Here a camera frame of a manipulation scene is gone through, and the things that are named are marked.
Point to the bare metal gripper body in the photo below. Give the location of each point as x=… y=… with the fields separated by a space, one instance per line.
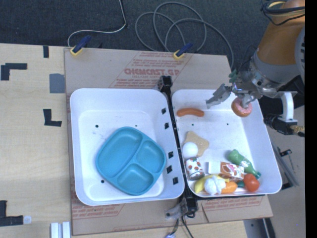
x=250 y=84

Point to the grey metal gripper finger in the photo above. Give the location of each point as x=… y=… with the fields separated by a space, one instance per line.
x=246 y=100
x=219 y=95

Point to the pink doughnut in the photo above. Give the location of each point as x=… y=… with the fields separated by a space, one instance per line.
x=238 y=110

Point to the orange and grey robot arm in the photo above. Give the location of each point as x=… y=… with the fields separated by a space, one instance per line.
x=277 y=43

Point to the orange sausage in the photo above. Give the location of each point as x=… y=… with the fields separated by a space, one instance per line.
x=190 y=112

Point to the white plastic tray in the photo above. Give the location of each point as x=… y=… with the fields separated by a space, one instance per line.
x=223 y=133
x=116 y=103

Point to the tan bread slice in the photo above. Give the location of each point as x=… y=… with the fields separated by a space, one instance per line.
x=201 y=142

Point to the green bottle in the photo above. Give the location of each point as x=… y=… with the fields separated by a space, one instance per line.
x=239 y=159

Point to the white egg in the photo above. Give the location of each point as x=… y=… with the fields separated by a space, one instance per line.
x=190 y=149

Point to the orange and white carton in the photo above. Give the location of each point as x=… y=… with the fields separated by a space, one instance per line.
x=229 y=169

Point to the small white can red print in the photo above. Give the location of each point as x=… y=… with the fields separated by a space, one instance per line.
x=194 y=168

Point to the red tomato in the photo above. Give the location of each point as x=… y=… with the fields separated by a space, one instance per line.
x=251 y=183

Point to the orange carrot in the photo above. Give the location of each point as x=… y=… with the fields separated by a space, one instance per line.
x=230 y=187

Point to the white cauliflower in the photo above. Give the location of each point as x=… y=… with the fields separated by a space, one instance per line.
x=213 y=185

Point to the blue divided plate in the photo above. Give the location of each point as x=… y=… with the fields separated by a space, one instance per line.
x=128 y=157

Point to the brown cardboard board red print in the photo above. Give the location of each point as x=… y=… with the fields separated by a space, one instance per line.
x=99 y=68

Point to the black cylinder on white bracket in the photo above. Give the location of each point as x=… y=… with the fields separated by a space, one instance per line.
x=288 y=105

